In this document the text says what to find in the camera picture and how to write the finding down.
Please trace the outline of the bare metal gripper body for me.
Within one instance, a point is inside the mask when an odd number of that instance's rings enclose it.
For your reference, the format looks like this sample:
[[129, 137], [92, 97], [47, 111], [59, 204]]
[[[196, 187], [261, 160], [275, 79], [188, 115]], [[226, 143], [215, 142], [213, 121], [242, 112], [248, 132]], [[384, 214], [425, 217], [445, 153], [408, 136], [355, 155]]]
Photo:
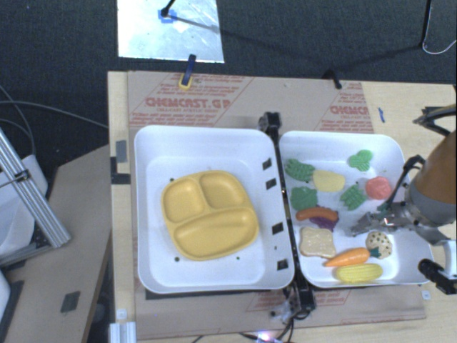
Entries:
[[442, 245], [450, 238], [438, 228], [437, 219], [426, 216], [413, 204], [382, 204], [377, 208], [381, 224], [390, 229], [408, 229], [414, 231], [431, 245]]

